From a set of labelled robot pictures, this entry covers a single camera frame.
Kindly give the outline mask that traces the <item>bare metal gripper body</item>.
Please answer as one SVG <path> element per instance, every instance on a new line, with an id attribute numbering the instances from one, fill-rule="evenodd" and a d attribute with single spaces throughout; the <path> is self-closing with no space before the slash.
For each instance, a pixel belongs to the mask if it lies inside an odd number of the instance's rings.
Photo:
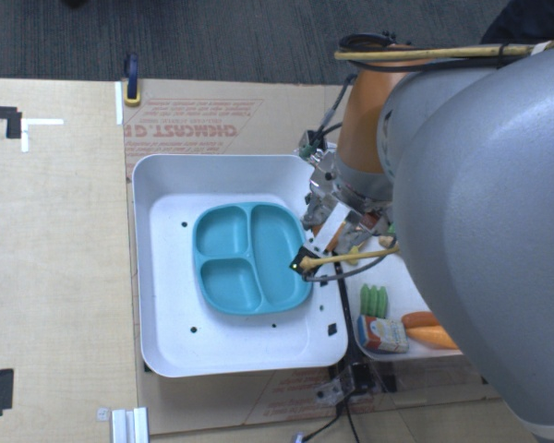
<path id="1" fill-rule="evenodd" d="M 318 151 L 310 157 L 314 172 L 309 179 L 309 193 L 323 200 L 325 222 L 310 231 L 317 234 L 334 210 L 343 206 L 363 222 L 375 227 L 374 235 L 386 233 L 390 226 L 391 181 L 386 174 L 368 173 L 348 166 L 334 151 Z"/>

